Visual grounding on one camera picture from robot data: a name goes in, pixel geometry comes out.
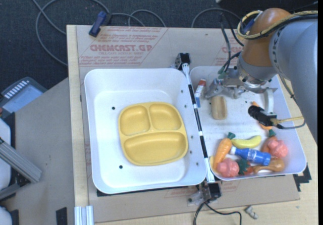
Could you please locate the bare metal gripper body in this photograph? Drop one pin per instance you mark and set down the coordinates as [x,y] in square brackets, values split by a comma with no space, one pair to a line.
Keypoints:
[236,80]

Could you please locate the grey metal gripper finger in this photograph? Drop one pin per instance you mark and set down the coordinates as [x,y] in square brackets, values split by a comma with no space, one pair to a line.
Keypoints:
[213,90]
[233,92]

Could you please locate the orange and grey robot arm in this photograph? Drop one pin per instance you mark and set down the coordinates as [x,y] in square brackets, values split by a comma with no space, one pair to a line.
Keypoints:
[292,50]

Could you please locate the red white blue carton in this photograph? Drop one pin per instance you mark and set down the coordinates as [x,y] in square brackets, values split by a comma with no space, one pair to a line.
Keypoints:
[199,91]

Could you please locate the tan bread roll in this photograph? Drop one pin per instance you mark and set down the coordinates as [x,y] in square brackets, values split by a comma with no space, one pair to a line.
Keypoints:
[219,108]

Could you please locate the white plastic tray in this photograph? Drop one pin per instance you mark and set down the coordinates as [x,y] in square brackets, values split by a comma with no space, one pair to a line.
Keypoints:
[106,143]
[242,123]

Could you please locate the thin black and white rod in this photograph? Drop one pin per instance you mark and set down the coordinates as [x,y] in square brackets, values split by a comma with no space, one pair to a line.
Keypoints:
[199,123]

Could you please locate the orange carrot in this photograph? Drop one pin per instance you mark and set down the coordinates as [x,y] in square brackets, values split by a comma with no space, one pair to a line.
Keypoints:
[266,127]
[222,150]

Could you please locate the yellow banana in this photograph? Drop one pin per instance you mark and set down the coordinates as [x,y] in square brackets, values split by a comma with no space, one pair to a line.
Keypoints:
[246,142]

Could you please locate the blue bottle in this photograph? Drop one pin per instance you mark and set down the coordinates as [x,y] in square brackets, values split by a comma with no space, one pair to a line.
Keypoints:
[252,154]

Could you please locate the pink lumpy toy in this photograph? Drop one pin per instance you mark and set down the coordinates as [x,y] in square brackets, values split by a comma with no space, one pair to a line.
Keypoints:
[228,167]
[277,148]

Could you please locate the red strawberry green leaves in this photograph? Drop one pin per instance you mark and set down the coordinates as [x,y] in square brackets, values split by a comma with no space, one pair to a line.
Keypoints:
[243,167]

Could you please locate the yellow divided plate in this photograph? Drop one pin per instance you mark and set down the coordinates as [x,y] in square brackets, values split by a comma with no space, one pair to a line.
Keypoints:
[154,145]

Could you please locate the brown chicken drumstick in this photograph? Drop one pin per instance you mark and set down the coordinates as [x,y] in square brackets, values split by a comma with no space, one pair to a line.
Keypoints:
[273,166]

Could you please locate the brown cardboard board red print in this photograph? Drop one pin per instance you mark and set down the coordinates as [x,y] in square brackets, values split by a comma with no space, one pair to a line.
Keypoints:
[131,50]

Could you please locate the black cylinder on white bracket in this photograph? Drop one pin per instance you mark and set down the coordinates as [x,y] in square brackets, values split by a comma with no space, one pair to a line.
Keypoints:
[260,115]

